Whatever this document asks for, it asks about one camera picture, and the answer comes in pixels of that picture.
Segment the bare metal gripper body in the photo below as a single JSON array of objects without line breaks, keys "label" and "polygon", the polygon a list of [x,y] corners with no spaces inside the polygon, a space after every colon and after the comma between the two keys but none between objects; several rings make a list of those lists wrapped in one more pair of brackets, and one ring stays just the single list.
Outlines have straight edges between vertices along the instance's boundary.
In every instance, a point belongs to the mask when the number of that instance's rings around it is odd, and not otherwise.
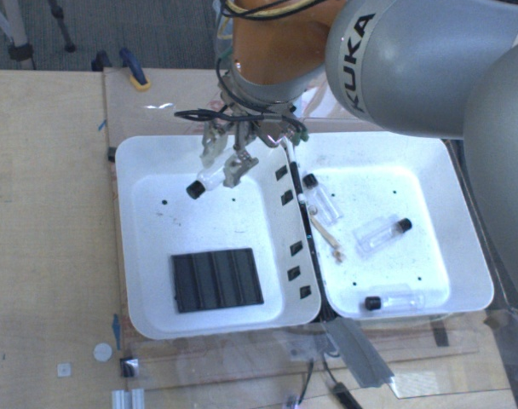
[{"label": "bare metal gripper body", "polygon": [[245,107],[230,101],[222,111],[235,122],[235,148],[245,148],[256,139],[271,148],[284,140],[295,146],[305,141],[305,124],[295,115],[292,103]]}]

